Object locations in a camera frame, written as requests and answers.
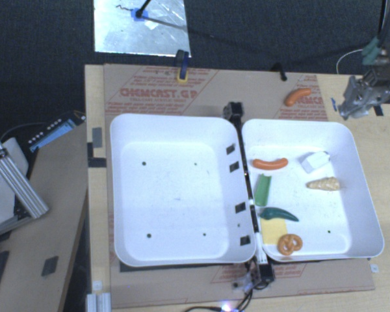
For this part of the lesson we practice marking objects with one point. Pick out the dark green pepper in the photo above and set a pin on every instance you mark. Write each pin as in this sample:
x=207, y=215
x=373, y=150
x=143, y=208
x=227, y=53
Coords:
x=278, y=214

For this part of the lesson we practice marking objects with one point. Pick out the white plastic tray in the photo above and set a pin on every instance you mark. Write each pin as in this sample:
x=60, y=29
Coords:
x=172, y=190
x=318, y=213

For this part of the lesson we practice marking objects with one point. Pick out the thin black and white rod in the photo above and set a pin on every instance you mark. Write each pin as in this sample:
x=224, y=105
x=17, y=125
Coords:
x=247, y=177

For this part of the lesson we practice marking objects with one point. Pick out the orange pretzel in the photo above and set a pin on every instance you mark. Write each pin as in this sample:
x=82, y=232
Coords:
x=290, y=245

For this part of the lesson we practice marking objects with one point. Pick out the brown cardboard board red print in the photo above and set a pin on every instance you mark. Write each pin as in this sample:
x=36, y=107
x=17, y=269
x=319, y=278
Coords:
x=169, y=86

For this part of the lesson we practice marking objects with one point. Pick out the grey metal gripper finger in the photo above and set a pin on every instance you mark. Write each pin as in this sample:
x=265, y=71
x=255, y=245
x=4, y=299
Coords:
x=373, y=97
x=352, y=93

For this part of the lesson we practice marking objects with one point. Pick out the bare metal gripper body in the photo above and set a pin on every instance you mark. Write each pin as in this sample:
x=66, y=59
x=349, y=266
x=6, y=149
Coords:
x=389, y=71

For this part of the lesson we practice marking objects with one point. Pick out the orange sausage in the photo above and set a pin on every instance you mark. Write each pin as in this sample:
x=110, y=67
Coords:
x=298, y=97
x=270, y=163

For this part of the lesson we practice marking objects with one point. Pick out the beige cone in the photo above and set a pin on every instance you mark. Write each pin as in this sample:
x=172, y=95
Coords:
x=325, y=184

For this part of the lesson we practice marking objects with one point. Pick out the green celery stick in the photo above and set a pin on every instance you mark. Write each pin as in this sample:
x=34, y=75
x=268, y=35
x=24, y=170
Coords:
x=262, y=190

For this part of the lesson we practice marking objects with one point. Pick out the white carton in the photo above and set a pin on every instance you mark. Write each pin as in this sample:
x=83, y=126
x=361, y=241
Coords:
x=314, y=162

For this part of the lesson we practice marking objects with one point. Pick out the yellow cheese slice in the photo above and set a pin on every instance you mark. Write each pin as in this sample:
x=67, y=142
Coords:
x=273, y=231

